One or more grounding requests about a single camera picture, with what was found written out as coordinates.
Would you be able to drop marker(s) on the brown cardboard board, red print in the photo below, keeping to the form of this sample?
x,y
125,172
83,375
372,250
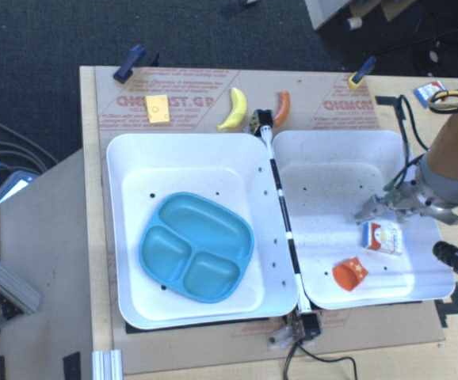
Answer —
x,y
213,350

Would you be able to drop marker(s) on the white plastic tray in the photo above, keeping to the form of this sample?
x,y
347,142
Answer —
x,y
134,251
332,196

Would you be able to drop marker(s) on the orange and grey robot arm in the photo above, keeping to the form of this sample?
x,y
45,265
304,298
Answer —
x,y
451,145

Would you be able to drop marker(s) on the red white and blue packet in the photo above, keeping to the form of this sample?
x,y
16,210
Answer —
x,y
425,91

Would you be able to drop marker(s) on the blue divided plate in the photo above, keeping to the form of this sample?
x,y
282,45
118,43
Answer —
x,y
197,248

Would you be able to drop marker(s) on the black cylinder on white bracket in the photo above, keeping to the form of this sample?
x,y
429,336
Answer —
x,y
453,256

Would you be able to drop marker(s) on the yellow banana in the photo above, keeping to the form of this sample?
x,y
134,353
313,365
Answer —
x,y
238,107

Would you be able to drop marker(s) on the white carton with red stripe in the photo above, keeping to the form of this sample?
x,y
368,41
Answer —
x,y
383,238

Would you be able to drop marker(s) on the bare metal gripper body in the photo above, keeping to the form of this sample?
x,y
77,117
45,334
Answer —
x,y
413,201

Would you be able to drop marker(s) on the red packet with yellow stars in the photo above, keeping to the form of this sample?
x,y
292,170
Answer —
x,y
348,275

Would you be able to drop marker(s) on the thin black and white rod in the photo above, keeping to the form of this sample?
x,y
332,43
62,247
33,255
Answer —
x,y
283,208

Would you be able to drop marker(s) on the yellow cheese slice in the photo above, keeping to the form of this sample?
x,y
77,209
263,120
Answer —
x,y
157,109

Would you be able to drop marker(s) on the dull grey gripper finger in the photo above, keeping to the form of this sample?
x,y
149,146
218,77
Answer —
x,y
377,202
365,214

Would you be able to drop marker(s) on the orange sausage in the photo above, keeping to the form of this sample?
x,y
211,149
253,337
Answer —
x,y
283,107

